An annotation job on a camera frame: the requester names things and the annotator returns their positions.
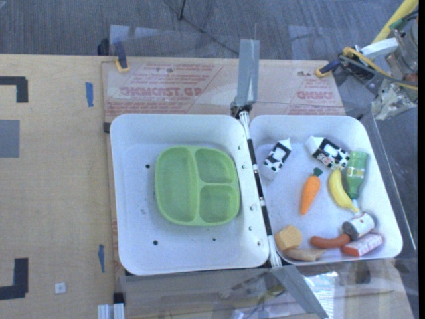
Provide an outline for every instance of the sausage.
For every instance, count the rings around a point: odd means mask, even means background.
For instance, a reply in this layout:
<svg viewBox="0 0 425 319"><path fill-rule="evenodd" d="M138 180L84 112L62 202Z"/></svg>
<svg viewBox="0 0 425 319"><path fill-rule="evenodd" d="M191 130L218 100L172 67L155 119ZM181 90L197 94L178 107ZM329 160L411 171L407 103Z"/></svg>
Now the sausage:
<svg viewBox="0 0 425 319"><path fill-rule="evenodd" d="M334 239L326 239L324 237L313 236L310 239L310 243L318 248L326 249L326 248L338 248L346 245L350 242L350 236L348 234L341 234Z"/></svg>

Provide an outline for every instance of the small white square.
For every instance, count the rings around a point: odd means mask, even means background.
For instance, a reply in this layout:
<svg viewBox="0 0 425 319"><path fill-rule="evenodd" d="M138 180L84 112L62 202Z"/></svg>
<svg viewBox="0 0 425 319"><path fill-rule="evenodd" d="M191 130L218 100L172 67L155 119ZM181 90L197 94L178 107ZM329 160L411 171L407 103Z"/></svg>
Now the small white square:
<svg viewBox="0 0 425 319"><path fill-rule="evenodd" d="M66 283L65 282L61 282L59 284L54 284L54 292L56 294L66 293Z"/></svg>

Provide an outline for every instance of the toy banana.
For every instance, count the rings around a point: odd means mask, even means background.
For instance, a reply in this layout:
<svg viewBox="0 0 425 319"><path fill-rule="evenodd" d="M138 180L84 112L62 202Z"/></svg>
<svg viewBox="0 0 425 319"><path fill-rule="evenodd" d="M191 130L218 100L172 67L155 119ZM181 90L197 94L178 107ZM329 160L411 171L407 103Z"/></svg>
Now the toy banana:
<svg viewBox="0 0 425 319"><path fill-rule="evenodd" d="M340 169L335 169L329 176L329 190L331 192L333 200L336 204L342 208L351 209L355 213L359 211L351 201L343 188L342 174Z"/></svg>

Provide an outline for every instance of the yellow pole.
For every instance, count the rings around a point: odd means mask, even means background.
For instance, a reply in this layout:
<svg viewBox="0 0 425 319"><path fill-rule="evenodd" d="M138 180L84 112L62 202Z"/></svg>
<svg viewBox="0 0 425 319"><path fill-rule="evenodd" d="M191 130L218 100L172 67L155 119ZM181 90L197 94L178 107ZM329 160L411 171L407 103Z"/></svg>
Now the yellow pole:
<svg viewBox="0 0 425 319"><path fill-rule="evenodd" d="M403 16L412 12L418 4L419 4L419 0L404 0L403 3L400 5L400 7L392 15L390 20L388 20L386 25L378 33L377 37L374 39L372 43L376 43L377 41L386 39L391 32L390 25L394 23L395 21L403 18Z"/></svg>

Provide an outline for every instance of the toy carrot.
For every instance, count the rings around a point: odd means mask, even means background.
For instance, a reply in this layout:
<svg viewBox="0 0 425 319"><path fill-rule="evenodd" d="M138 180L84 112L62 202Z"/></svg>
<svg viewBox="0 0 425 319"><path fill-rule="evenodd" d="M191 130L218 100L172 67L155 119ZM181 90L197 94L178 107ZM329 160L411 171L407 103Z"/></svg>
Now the toy carrot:
<svg viewBox="0 0 425 319"><path fill-rule="evenodd" d="M305 181L302 198L301 198L301 214L305 215L308 212L311 204L313 203L314 198L320 189L320 179L319 176L323 172L319 168L314 169L313 175L307 178Z"/></svg>

